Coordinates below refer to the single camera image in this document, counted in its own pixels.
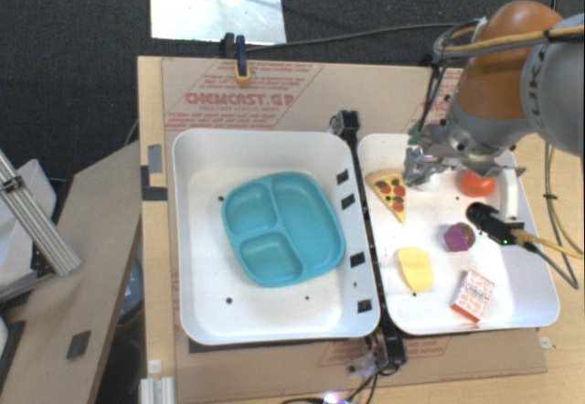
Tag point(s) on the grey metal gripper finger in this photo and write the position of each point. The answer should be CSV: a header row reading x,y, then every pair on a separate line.
x,y
412,166
433,168

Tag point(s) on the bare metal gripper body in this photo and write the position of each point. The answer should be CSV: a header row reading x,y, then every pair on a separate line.
x,y
459,150

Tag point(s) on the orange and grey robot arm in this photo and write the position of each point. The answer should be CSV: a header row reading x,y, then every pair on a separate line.
x,y
493,73

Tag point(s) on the toy pizza slice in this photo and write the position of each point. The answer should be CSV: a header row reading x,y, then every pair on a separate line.
x,y
390,192

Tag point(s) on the orange round toy fruit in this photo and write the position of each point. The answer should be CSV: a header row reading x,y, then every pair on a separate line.
x,y
475,185

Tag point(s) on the purple and brown toy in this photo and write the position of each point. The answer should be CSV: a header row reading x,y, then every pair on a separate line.
x,y
458,237

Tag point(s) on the thin black rod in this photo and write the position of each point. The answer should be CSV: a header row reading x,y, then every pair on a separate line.
x,y
371,235

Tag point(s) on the yellow toy bread slice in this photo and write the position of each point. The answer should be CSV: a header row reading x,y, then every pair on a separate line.
x,y
415,269

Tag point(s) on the orange and white carton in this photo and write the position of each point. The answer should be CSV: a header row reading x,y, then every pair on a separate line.
x,y
473,297

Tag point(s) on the blue divided plate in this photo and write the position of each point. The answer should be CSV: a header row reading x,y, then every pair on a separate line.
x,y
283,228

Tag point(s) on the white plastic tray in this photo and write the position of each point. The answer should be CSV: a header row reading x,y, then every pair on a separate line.
x,y
512,292
274,311

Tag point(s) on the brown cardboard board red print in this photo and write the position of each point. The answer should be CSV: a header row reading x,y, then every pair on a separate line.
x,y
274,91

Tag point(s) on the black cylinder on white bracket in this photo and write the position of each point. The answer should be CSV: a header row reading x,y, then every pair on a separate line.
x,y
488,218

